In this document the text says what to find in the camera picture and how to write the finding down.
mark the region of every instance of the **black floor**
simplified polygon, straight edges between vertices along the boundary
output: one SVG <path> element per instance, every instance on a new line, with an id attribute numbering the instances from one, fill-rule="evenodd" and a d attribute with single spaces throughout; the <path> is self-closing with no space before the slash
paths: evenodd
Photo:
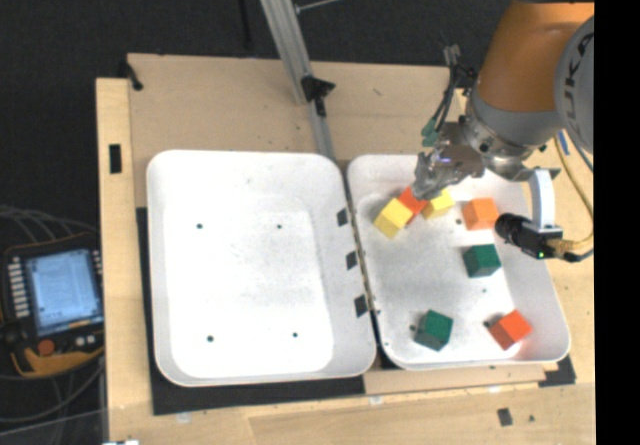
<path id="1" fill-rule="evenodd" d="M 312 60 L 441 65 L 444 37 L 479 68 L 507 4 L 348 0 L 300 22 Z M 0 205 L 99 225 L 95 79 L 117 76 L 128 52 L 276 57 L 259 1 L 246 5 L 250 46 L 238 0 L 0 0 Z M 0 246 L 22 240 L 0 223 Z M 29 391 L 45 398 L 49 388 Z M 16 390 L 0 380 L 0 407 L 15 398 L 30 412 Z M 96 387 L 87 398 L 77 411 L 93 407 Z"/>

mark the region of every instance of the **toy block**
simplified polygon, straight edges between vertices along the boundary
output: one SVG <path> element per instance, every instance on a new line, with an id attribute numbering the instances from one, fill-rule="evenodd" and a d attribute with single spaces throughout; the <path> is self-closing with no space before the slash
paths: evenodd
<path id="1" fill-rule="evenodd" d="M 400 203 L 402 203 L 413 213 L 413 216 L 409 221 L 411 221 L 416 216 L 416 214 L 419 214 L 427 204 L 427 200 L 418 200 L 413 195 L 411 186 L 402 191 L 402 194 L 398 196 L 398 201 L 400 201 Z"/>
<path id="2" fill-rule="evenodd" d="M 467 230 L 486 230 L 493 228 L 500 213 L 493 198 L 474 198 L 462 207 Z"/>
<path id="3" fill-rule="evenodd" d="M 449 191 L 443 189 L 440 191 L 440 196 L 433 198 L 427 202 L 427 205 L 422 210 L 422 215 L 428 219 L 438 216 L 443 216 L 455 205 L 455 201 L 449 194 Z"/>
<path id="4" fill-rule="evenodd" d="M 533 329 L 518 310 L 513 310 L 489 328 L 489 332 L 503 350 L 519 342 Z"/>
<path id="5" fill-rule="evenodd" d="M 449 342 L 453 319 L 429 310 L 420 319 L 414 340 L 434 351 L 439 351 Z"/>
<path id="6" fill-rule="evenodd" d="M 489 276 L 502 267 L 498 251 L 493 244 L 471 246 L 462 258 L 470 278 Z"/>
<path id="7" fill-rule="evenodd" d="M 412 217 L 413 212 L 400 203 L 397 198 L 392 198 L 378 214 L 373 225 L 389 239 L 393 239 Z"/>

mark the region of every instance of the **black clip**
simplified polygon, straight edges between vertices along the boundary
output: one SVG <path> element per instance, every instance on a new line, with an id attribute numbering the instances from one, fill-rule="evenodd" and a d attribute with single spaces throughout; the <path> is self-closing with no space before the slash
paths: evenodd
<path id="1" fill-rule="evenodd" d="M 133 68 L 131 68 L 131 65 L 126 61 L 120 61 L 120 63 L 118 64 L 118 77 L 131 79 L 131 85 L 133 86 L 133 89 L 135 89 L 136 91 L 140 91 L 142 90 L 142 88 L 144 88 L 144 86 L 136 76 L 136 72 L 133 71 Z"/>
<path id="2" fill-rule="evenodd" d="M 318 116 L 326 117 L 327 110 L 324 107 L 324 97 L 326 97 L 336 85 L 332 82 L 316 79 L 312 75 L 305 75 L 301 83 L 307 102 L 313 100 Z"/>

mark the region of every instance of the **metal pole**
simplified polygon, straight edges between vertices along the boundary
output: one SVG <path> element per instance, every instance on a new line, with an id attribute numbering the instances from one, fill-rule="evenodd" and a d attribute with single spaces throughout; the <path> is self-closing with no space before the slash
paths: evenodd
<path id="1" fill-rule="evenodd" d="M 291 0 L 260 0 L 273 40 L 285 69 L 293 83 L 296 102 L 307 105 L 318 152 L 335 160 L 326 119 L 306 99 L 302 80 L 313 76 L 307 48 L 300 31 L 298 17 Z"/>
<path id="2" fill-rule="evenodd" d="M 342 2 L 345 0 L 323 0 L 318 2 L 313 2 L 311 4 L 305 4 L 304 6 L 294 5 L 294 9 L 296 10 L 296 14 L 300 14 L 303 11 L 307 11 L 309 9 L 319 8 L 321 6 L 326 6 L 327 4 L 335 4 L 336 2 Z"/>

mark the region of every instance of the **orange cube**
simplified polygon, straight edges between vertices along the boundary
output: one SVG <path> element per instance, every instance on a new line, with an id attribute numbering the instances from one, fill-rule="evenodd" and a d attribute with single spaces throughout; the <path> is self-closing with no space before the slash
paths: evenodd
<path id="1" fill-rule="evenodd" d="M 500 217 L 493 198 L 474 198 L 462 207 L 467 230 L 486 230 L 493 228 Z"/>
<path id="2" fill-rule="evenodd" d="M 413 213 L 413 217 L 409 220 L 409 222 L 411 222 L 411 220 L 427 205 L 427 200 L 418 200 L 413 195 L 411 186 L 402 191 L 402 194 L 398 196 L 398 201 L 400 201 L 400 203 L 402 203 Z"/>
<path id="3" fill-rule="evenodd" d="M 533 331 L 518 310 L 513 310 L 489 328 L 489 332 L 503 350 L 509 349 Z"/>

